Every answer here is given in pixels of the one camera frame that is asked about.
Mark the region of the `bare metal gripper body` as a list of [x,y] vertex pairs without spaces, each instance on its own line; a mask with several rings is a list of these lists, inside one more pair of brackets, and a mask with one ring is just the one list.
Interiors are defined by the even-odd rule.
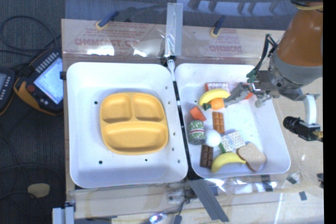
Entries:
[[284,96],[289,99],[300,99],[302,97],[301,85],[287,80],[277,70],[259,71],[250,84],[250,90],[258,98]]

